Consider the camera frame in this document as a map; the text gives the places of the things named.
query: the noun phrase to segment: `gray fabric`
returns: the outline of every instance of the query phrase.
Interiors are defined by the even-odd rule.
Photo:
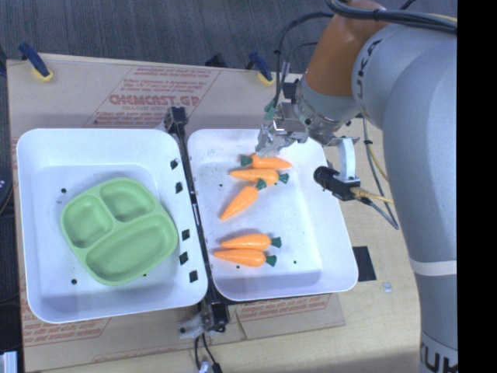
[[[407,0],[375,1],[398,9]],[[417,0],[408,9],[457,16],[457,0]],[[19,43],[26,41],[46,53],[194,65],[221,52],[231,68],[244,68],[256,50],[276,70],[279,31],[314,11],[327,12],[325,0],[0,0],[0,44],[9,58],[20,58]],[[292,30],[283,48],[317,41],[327,22],[317,19]],[[290,70],[302,72],[311,53],[302,48]],[[0,78],[2,167],[11,165],[9,139],[8,96]],[[16,292],[18,275],[13,220],[0,226],[3,299]],[[0,309],[0,350],[20,338],[11,321]]]

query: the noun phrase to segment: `orange carrot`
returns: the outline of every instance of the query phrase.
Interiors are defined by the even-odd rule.
[[[242,166],[248,166],[252,164],[252,167],[255,169],[289,169],[292,164],[283,160],[281,158],[277,158],[276,156],[257,156],[257,154],[252,153],[250,156],[243,155],[240,159],[240,163]]]
[[[288,182],[288,174],[278,174],[275,169],[243,169],[233,170],[230,175],[242,180],[252,181],[256,183],[259,179],[264,180],[268,185],[276,183],[280,180],[282,183]]]
[[[281,238],[270,238],[264,233],[251,233],[221,242],[226,249],[265,250],[269,246],[281,247]]]
[[[266,256],[261,250],[254,249],[229,249],[214,252],[217,258],[231,261],[232,263],[246,265],[248,267],[260,267],[268,263],[274,267],[276,256]]]
[[[259,191],[262,188],[266,188],[267,185],[263,180],[257,181],[255,186],[245,186],[238,195],[231,201],[231,203],[226,207],[223,214],[221,215],[221,220],[230,218],[231,216],[245,210],[248,206],[254,203],[259,196]]]

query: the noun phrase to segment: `cardboard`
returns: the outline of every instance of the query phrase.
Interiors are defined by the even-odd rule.
[[[259,128],[273,88],[257,71],[190,67],[41,54],[53,71],[43,83],[28,61],[8,61],[12,168],[16,201],[25,369],[47,369],[164,354],[193,347],[176,323],[196,306],[53,325],[39,320],[26,300],[19,219],[16,143],[38,127],[162,126],[169,106],[187,110],[187,136],[199,128]],[[211,343],[232,343],[345,325],[337,295],[285,298],[229,307],[226,333]]]

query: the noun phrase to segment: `toy carrot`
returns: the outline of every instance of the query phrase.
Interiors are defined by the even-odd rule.
[[[242,155],[240,159],[242,166],[248,166],[252,164],[254,169],[289,169],[292,164],[277,158],[276,156],[257,156],[257,154],[252,153],[250,156]]]
[[[275,169],[243,169],[233,170],[230,175],[242,180],[252,181],[256,183],[259,179],[264,180],[268,185],[276,183],[278,180],[282,183],[288,182],[288,174],[278,174]]]
[[[251,233],[221,242],[226,249],[265,250],[269,246],[281,247],[281,238],[270,238],[264,233]]]
[[[231,216],[245,210],[248,206],[254,203],[259,196],[259,191],[262,188],[266,188],[267,185],[264,180],[257,181],[255,186],[245,186],[238,195],[231,201],[231,203],[226,207],[223,214],[221,215],[221,220],[230,218]]]
[[[266,256],[261,250],[254,249],[229,249],[214,252],[217,258],[231,261],[232,263],[246,265],[247,267],[260,267],[268,263],[271,267],[276,264],[276,256]]]

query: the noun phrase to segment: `yellow clamp pad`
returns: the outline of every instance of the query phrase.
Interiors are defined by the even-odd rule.
[[[54,77],[54,73],[50,69],[48,69],[48,76],[41,75],[41,73],[39,73],[35,68],[31,68],[31,72],[36,78],[45,83],[48,83]]]
[[[268,80],[261,72],[258,73],[257,78],[263,85],[267,85],[268,87],[274,83],[274,79]]]

